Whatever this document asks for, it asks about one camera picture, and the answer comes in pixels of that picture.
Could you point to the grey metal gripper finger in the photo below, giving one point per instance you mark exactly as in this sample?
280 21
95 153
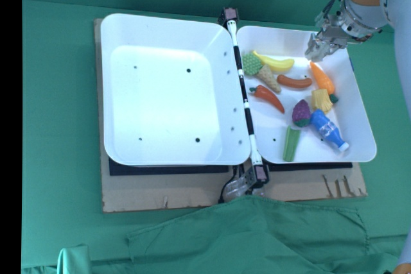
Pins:
322 53
312 46

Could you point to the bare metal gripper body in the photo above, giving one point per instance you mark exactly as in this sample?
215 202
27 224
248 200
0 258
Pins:
337 33

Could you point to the orange carrot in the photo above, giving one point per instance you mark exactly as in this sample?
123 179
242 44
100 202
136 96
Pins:
322 78

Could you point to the yellow banana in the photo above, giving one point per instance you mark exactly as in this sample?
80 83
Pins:
277 63

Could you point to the orange sausage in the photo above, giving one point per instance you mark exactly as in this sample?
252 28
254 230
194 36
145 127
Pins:
293 82

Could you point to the pale yellow toy food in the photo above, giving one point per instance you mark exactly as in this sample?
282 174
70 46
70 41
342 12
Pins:
321 100

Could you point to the green ice cream cone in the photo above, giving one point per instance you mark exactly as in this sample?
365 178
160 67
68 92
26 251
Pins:
265 75

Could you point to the purple grapes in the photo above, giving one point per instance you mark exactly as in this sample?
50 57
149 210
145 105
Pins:
301 112

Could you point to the orange chili pepper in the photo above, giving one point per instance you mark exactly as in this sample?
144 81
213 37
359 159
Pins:
268 97

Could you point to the blue bottle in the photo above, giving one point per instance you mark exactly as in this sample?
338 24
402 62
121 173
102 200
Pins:
327 129

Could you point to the white plastic tray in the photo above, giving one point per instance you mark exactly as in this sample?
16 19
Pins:
163 106
350 125

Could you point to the thin black and white rod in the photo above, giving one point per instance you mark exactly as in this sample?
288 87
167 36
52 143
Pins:
245 102

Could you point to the green celery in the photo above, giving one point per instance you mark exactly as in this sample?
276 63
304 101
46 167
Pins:
291 144

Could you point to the brown cardboard board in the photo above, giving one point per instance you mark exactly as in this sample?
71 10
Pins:
180 189

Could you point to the pale green cloth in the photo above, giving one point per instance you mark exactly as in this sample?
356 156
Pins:
72 261

